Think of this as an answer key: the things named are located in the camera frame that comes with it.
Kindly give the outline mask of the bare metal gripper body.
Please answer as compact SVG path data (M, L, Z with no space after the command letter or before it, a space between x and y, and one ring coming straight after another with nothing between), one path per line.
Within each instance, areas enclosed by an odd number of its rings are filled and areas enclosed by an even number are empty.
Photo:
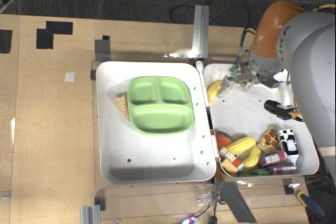
M233 81L246 87L262 84L271 89L276 88L279 86L279 81L274 78L275 74L257 66L254 61L233 64L230 68L230 76Z

